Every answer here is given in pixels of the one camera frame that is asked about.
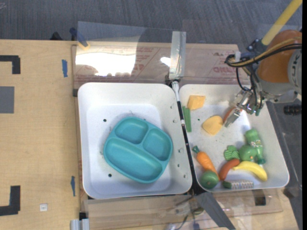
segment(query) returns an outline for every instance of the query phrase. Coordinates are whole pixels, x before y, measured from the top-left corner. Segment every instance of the white tray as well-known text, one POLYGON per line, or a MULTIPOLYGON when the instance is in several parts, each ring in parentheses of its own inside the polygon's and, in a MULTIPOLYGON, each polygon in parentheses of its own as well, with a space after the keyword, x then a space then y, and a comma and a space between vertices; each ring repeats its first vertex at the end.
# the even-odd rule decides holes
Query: white tray
POLYGON ((96 199, 175 195, 192 185, 189 159, 175 93, 163 84, 86 83, 78 91, 83 186, 96 199), (123 118, 135 116, 156 125, 173 141, 173 153, 162 176, 151 184, 125 177, 107 164, 104 142, 123 118))
MULTIPOLYGON (((224 117, 229 110, 230 101, 233 101, 239 91, 240 87, 237 85, 188 84, 180 89, 179 95, 182 106, 187 106, 190 95, 206 96, 203 108, 190 112, 192 132, 187 133, 190 148, 197 145, 200 150, 206 152, 219 172, 222 165, 226 162, 224 150, 227 149, 227 146, 235 145, 239 149, 246 143, 245 132, 255 128, 264 147, 263 155, 266 163, 263 165, 263 168, 268 174, 268 180, 262 182, 251 173, 242 170, 230 170, 226 179, 252 180, 254 182, 254 189, 284 187, 289 182, 289 172, 266 105, 261 110, 259 116, 248 115, 243 111, 241 117, 228 128, 222 127, 215 136, 209 135, 201 127, 202 123, 210 116, 220 115, 224 117)), ((199 183, 204 169, 197 162, 195 152, 191 151, 191 153, 199 183)), ((206 190, 211 192, 230 191, 230 189, 223 188, 221 182, 215 188, 206 190)))

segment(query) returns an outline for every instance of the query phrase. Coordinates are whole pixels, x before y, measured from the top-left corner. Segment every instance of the dark gray floor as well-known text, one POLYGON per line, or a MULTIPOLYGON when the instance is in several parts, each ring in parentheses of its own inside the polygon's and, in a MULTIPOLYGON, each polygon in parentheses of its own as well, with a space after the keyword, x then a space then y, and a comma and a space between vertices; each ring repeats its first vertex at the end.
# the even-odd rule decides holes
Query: dark gray floor
MULTIPOLYGON (((57 31, 70 40, 69 29, 83 21, 182 30, 187 32, 187 43, 237 44, 245 51, 255 38, 265 35, 290 1, 0 0, 0 39, 48 40, 57 31)), ((302 7, 284 28, 301 26, 302 7)), ((291 202, 302 229, 301 116, 285 116, 281 104, 271 106, 271 112, 280 124, 281 145, 290 150, 285 157, 291 170, 289 188, 294 188, 291 202)))

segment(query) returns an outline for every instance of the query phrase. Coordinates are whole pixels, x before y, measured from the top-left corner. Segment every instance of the black corner marker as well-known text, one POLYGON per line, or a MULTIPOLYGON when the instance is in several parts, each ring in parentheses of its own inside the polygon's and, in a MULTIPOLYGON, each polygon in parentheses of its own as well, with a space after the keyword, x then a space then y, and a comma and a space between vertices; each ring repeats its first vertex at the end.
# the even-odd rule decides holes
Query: black corner marker
POLYGON ((12 74, 20 74, 20 58, 18 56, 1 56, 0 61, 12 62, 12 74))
POLYGON ((10 204, 0 206, 0 216, 17 215, 20 211, 20 186, 11 186, 10 204))

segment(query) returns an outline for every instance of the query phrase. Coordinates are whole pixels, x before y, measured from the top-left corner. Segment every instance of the orange carrot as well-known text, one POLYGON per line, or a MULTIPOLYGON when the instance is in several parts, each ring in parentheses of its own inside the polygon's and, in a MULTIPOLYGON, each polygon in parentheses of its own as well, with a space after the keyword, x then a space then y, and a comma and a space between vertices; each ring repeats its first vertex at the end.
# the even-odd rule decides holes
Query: orange carrot
POLYGON ((198 163, 200 163, 201 166, 202 166, 206 171, 213 171, 213 172, 216 173, 217 176, 219 177, 219 174, 218 174, 218 172, 216 171, 216 169, 215 169, 215 167, 214 167, 214 164, 212 163, 212 161, 211 161, 211 159, 209 158, 209 156, 208 156, 205 152, 200 151, 200 150, 198 149, 197 146, 194 146, 194 147, 192 148, 192 150, 193 150, 194 152, 197 153, 197 155, 196 155, 196 160, 198 161, 198 163))
POLYGON ((228 161, 226 164, 224 164, 223 167, 220 170, 220 173, 219 173, 220 179, 222 181, 224 181, 226 179, 226 176, 227 176, 228 172, 230 171, 230 169, 239 165, 239 164, 240 164, 239 159, 232 159, 232 160, 228 161))

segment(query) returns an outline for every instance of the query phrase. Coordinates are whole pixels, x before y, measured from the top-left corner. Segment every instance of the blue mark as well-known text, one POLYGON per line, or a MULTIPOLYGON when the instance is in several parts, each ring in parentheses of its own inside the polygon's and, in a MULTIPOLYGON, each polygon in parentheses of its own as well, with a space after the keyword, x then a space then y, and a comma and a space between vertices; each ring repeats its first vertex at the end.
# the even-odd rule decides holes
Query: blue mark
POLYGON ((62 60, 62 70, 63 70, 63 75, 64 75, 64 77, 66 78, 66 77, 68 77, 68 75, 67 75, 67 72, 68 72, 68 70, 67 70, 67 61, 66 60, 62 60))
POLYGON ((76 197, 76 191, 75 191, 75 177, 74 176, 71 176, 71 188, 72 188, 72 193, 73 193, 73 196, 76 197))

